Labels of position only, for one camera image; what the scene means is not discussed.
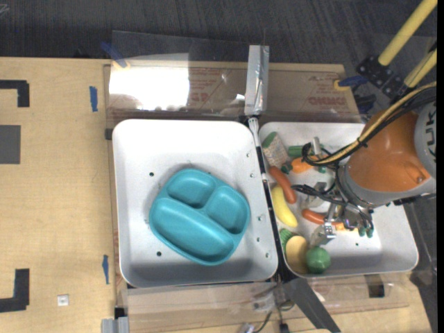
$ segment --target toy banana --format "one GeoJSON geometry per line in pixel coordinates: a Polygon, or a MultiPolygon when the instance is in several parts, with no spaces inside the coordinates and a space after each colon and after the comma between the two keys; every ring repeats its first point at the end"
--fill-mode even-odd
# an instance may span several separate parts
{"type": "Polygon", "coordinates": [[[273,209],[277,218],[289,227],[297,227],[298,221],[289,209],[285,201],[284,190],[280,186],[276,186],[271,190],[271,200],[273,201],[273,209]]]}

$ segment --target wire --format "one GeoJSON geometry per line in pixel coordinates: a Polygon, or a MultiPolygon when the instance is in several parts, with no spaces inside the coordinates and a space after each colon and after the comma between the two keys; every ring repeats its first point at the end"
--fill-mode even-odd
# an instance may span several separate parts
{"type": "Polygon", "coordinates": [[[267,323],[270,321],[270,317],[271,317],[271,314],[272,314],[272,313],[273,313],[273,311],[270,311],[270,312],[266,315],[266,317],[265,317],[265,321],[262,323],[261,327],[260,327],[258,330],[253,331],[253,333],[259,333],[259,332],[261,332],[261,331],[265,328],[265,326],[267,325],[267,323]]]}
{"type": "Polygon", "coordinates": [[[349,203],[348,201],[345,201],[344,199],[337,200],[337,199],[332,198],[330,196],[326,196],[324,193],[319,192],[318,190],[314,189],[313,187],[311,187],[309,185],[292,185],[291,188],[298,191],[298,192],[301,192],[305,195],[317,196],[321,200],[327,201],[329,203],[334,203],[335,205],[338,205],[338,206],[343,206],[343,207],[351,206],[351,207],[353,207],[353,209],[355,211],[357,211],[359,213],[362,220],[368,222],[369,226],[371,228],[373,228],[373,222],[372,222],[371,216],[369,216],[365,212],[362,212],[359,209],[359,207],[357,207],[356,205],[353,205],[352,203],[349,203]]]}
{"type": "MultiPolygon", "coordinates": [[[[280,305],[278,305],[277,308],[277,312],[279,314],[279,319],[280,322],[282,323],[283,319],[282,319],[282,312],[287,312],[290,311],[290,309],[292,309],[294,307],[294,302],[292,302],[291,300],[285,301],[284,303],[281,303],[280,305]]],[[[269,313],[267,313],[264,322],[262,323],[262,325],[260,326],[260,328],[258,330],[253,331],[253,333],[259,333],[261,332],[265,326],[267,325],[267,323],[270,321],[270,317],[271,314],[273,314],[273,311],[270,311],[269,313]]]]}
{"type": "Polygon", "coordinates": [[[403,112],[402,114],[405,114],[407,111],[405,110],[412,110],[414,108],[417,108],[419,105],[415,105],[413,102],[413,98],[416,98],[418,95],[422,94],[425,90],[432,89],[436,87],[436,82],[427,84],[423,87],[420,87],[409,94],[407,94],[405,97],[400,99],[397,103],[393,104],[389,109],[387,109],[378,119],[377,121],[372,124],[370,127],[368,127],[367,130],[365,130],[361,136],[357,138],[356,141],[353,143],[339,149],[335,153],[328,155],[327,157],[324,157],[322,159],[314,159],[310,156],[311,152],[311,143],[307,143],[302,148],[302,157],[304,161],[306,161],[308,164],[318,167],[318,166],[326,166],[331,164],[336,164],[337,162],[340,162],[342,159],[345,159],[358,149],[360,149],[362,146],[366,146],[366,142],[368,142],[372,137],[374,137],[383,127],[386,127],[391,122],[395,121],[397,118],[399,118],[401,115],[399,113],[403,112]],[[405,108],[403,111],[398,112],[402,106],[408,105],[407,108],[405,108]]]}

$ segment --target plywood surface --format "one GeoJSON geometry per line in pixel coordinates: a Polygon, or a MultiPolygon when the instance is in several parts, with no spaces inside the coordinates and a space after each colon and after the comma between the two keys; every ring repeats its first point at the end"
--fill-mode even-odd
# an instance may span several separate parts
{"type": "Polygon", "coordinates": [[[21,164],[0,164],[0,298],[12,296],[16,268],[30,269],[31,286],[27,310],[0,314],[0,332],[100,332],[114,314],[113,270],[107,284],[102,267],[104,255],[114,264],[105,62],[0,58],[0,79],[31,89],[29,108],[0,90],[0,124],[22,127],[21,164]]]}

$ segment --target black cable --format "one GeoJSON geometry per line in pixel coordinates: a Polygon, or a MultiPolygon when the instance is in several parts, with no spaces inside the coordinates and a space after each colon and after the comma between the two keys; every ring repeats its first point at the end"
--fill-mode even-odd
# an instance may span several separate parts
{"type": "MultiPolygon", "coordinates": [[[[350,155],[352,155],[354,152],[358,151],[360,148],[362,148],[363,146],[367,146],[367,142],[370,141],[374,136],[376,136],[377,133],[379,133],[383,128],[387,127],[390,123],[394,122],[396,119],[400,118],[401,116],[404,116],[406,113],[415,110],[416,108],[419,108],[420,106],[423,105],[427,105],[428,103],[431,103],[433,101],[436,100],[436,95],[435,96],[430,96],[426,99],[423,100],[418,100],[418,97],[420,95],[423,95],[426,91],[431,90],[431,89],[435,89],[435,88],[429,88],[429,89],[424,89],[423,91],[419,92],[418,95],[412,99],[412,101],[409,101],[406,105],[403,105],[403,107],[401,107],[399,110],[399,112],[394,112],[386,121],[384,121],[383,123],[381,123],[378,127],[376,127],[376,129],[374,129],[374,131],[372,131],[371,134],[369,134],[365,139],[362,139],[359,141],[359,144],[354,147],[352,150],[350,150],[349,152],[343,154],[341,157],[339,157],[338,159],[332,160],[331,162],[326,162],[323,164],[318,164],[316,162],[313,162],[310,160],[309,158],[309,153],[311,152],[311,143],[307,143],[302,147],[302,158],[303,160],[314,166],[314,167],[318,167],[318,166],[327,166],[327,165],[332,165],[332,164],[338,164],[341,160],[346,159],[347,157],[349,157],[350,155]]],[[[340,153],[343,149],[347,148],[347,146],[344,146],[343,148],[337,150],[336,152],[334,152],[331,155],[335,155],[340,153]]]]}
{"type": "MultiPolygon", "coordinates": [[[[290,309],[292,309],[295,306],[294,302],[292,302],[291,300],[288,300],[280,305],[278,305],[277,308],[277,312],[279,314],[280,317],[280,322],[282,323],[282,312],[286,312],[289,311],[290,309]]],[[[260,326],[260,328],[258,330],[253,331],[253,333],[259,333],[261,332],[265,326],[267,325],[267,323],[270,321],[270,317],[273,314],[273,311],[270,311],[269,313],[267,313],[264,322],[262,323],[262,325],[260,326]]]]}
{"type": "Polygon", "coordinates": [[[328,156],[331,156],[331,152],[329,152],[327,149],[325,148],[321,148],[322,152],[324,152],[325,154],[327,154],[328,156]]]}
{"type": "MultiPolygon", "coordinates": [[[[335,198],[331,198],[329,196],[326,196],[325,194],[323,194],[322,192],[319,192],[318,190],[314,189],[313,187],[309,186],[309,185],[292,185],[291,186],[292,189],[296,190],[297,192],[301,192],[305,195],[309,195],[309,196],[317,196],[319,197],[321,200],[327,201],[329,203],[334,203],[335,205],[338,206],[343,206],[343,207],[347,207],[348,205],[351,205],[349,202],[344,201],[344,200],[336,200],[335,198]]],[[[372,219],[369,215],[367,215],[365,212],[362,212],[358,207],[353,206],[359,213],[359,215],[361,216],[361,218],[364,221],[367,221],[370,223],[370,226],[373,227],[373,222],[372,219]]]]}
{"type": "Polygon", "coordinates": [[[270,317],[271,317],[271,314],[272,314],[272,313],[273,313],[273,311],[270,311],[270,312],[266,315],[265,320],[264,320],[264,322],[262,323],[261,327],[260,327],[258,330],[253,331],[253,333],[259,333],[259,332],[261,332],[261,331],[265,328],[265,326],[267,325],[267,323],[270,321],[270,317]]]}

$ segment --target clear plastic sheet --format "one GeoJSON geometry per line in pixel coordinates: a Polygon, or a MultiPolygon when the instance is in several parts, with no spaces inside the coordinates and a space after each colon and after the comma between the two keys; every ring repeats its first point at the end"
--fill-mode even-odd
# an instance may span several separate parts
{"type": "Polygon", "coordinates": [[[250,114],[300,121],[361,121],[340,64],[268,63],[266,45],[114,32],[107,121],[237,120],[250,114]]]}
{"type": "MultiPolygon", "coordinates": [[[[368,283],[363,277],[312,280],[310,285],[330,314],[344,314],[408,307],[410,297],[405,280],[400,275],[384,276],[381,297],[369,296],[368,283]]],[[[222,333],[233,332],[233,326],[241,329],[244,323],[257,329],[269,312],[270,321],[278,321],[278,306],[285,307],[281,311],[284,321],[305,317],[297,306],[283,305],[280,289],[276,282],[261,282],[130,289],[124,295],[130,329],[136,332],[213,327],[212,332],[222,333]]]]}

